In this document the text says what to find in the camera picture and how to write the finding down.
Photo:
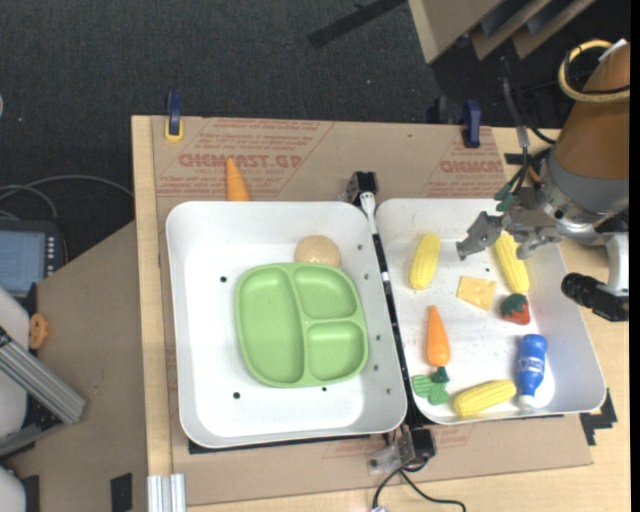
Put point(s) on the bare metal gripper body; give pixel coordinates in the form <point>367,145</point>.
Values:
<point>532,215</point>

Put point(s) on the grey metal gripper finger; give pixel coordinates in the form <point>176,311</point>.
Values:
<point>479,237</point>
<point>537,240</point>

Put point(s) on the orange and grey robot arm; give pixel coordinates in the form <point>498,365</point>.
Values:
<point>595,135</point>

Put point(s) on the yellow corn cob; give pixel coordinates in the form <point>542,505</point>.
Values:
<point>425,262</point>
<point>484,398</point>
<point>514,272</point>

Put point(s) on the yellow cheese slice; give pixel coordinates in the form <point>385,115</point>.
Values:
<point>476,292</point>

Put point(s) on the red strawberry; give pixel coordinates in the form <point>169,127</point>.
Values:
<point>517,311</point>

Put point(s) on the thin black and white rod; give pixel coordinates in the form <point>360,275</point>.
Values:
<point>384,270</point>

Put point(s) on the white plastic tray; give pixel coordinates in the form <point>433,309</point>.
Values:
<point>480,340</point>
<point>210,310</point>

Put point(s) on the orange carrot with green top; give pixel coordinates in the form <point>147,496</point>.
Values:
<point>437,340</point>

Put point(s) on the blue bottle with white cap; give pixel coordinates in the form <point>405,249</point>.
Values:
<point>531,365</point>

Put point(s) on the green broccoli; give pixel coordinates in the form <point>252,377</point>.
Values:
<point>425,387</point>

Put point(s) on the beige bread bun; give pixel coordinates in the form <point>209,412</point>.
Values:
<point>317,250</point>

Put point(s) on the brown cardboard board red print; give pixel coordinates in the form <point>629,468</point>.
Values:
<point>310,150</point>

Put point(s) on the green divided plate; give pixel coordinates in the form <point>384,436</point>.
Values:
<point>270,325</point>

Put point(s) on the orange carrot without leaves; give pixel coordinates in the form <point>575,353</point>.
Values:
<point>236,182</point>

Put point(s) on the orange pretzel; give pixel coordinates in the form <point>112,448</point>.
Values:
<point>37,332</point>

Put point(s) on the black cylinder on white bracket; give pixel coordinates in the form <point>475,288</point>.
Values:
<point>587,292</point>

